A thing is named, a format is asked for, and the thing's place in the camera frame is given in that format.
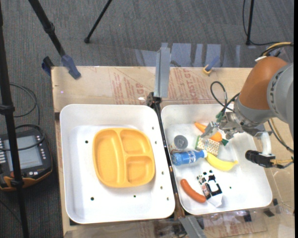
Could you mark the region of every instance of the plastic bottle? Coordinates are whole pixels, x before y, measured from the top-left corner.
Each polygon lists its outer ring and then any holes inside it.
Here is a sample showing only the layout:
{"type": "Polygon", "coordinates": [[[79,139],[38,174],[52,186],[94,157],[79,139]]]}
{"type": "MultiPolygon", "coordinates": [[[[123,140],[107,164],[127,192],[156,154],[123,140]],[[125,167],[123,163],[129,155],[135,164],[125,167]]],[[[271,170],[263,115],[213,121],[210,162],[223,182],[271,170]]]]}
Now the plastic bottle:
{"type": "Polygon", "coordinates": [[[173,153],[171,156],[172,163],[176,166],[180,166],[182,164],[193,163],[198,160],[198,158],[205,158],[207,156],[207,152],[201,151],[187,151],[182,153],[173,153]]]}

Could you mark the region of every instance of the yellow plate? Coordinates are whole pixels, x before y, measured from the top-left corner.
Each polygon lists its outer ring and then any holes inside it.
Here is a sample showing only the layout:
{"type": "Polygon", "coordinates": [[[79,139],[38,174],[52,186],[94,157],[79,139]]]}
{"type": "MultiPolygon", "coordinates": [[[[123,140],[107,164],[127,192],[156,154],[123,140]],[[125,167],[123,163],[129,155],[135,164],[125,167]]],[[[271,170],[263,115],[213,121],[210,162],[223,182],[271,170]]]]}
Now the yellow plate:
{"type": "Polygon", "coordinates": [[[154,176],[153,150],[140,130],[108,128],[93,139],[93,162],[99,180],[110,187],[133,187],[154,176]]]}

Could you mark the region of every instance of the yellow banana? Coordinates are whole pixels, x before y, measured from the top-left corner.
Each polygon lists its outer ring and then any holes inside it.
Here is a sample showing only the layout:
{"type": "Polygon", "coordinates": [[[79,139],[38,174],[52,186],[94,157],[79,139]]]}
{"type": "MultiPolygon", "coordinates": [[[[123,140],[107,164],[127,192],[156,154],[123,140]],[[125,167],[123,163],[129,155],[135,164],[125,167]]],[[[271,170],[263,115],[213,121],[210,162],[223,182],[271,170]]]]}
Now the yellow banana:
{"type": "Polygon", "coordinates": [[[229,171],[233,168],[234,165],[238,163],[238,161],[223,161],[218,159],[213,154],[207,153],[207,156],[205,157],[208,163],[210,163],[213,167],[221,170],[221,171],[229,171]]]}

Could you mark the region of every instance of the can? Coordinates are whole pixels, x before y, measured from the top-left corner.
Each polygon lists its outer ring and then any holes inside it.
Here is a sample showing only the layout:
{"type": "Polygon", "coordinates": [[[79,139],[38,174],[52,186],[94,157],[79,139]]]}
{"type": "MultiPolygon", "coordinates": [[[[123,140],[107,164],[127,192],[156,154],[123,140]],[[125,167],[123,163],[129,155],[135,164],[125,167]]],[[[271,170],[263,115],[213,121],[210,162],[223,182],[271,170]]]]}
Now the can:
{"type": "Polygon", "coordinates": [[[187,148],[188,144],[189,142],[185,136],[177,135],[176,137],[174,137],[173,142],[169,145],[169,151],[170,153],[174,151],[184,151],[185,148],[187,148]]]}

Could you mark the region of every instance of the gray carpet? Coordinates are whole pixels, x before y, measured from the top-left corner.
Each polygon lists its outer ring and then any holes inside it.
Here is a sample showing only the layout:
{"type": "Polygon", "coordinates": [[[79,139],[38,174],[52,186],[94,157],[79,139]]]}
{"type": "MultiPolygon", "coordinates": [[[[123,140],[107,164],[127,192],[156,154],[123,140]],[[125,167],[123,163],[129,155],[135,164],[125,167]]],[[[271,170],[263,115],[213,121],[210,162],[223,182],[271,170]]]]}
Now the gray carpet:
{"type": "MultiPolygon", "coordinates": [[[[180,66],[204,66],[219,55],[217,66],[253,67],[270,46],[258,44],[294,41],[294,0],[255,0],[251,45],[246,45],[245,34],[250,0],[245,1],[245,25],[244,0],[113,0],[89,44],[83,40],[107,0],[39,1],[77,66],[155,66],[156,52],[167,44],[180,66]]],[[[51,79],[41,68],[46,56],[61,65],[60,56],[28,0],[1,0],[1,6],[10,82],[36,94],[40,126],[54,162],[48,178],[24,190],[29,233],[39,238],[62,237],[51,79]]],[[[293,47],[281,49],[279,57],[293,62],[293,47]]],[[[24,114],[31,108],[31,99],[23,91],[11,90],[15,115],[24,114]]],[[[37,122],[34,112],[15,119],[16,125],[37,122]]],[[[0,134],[5,133],[0,115],[0,134]]],[[[0,198],[19,214],[15,192],[0,191],[0,198]]],[[[22,228],[0,203],[0,238],[10,237],[22,237],[22,228]]]]}

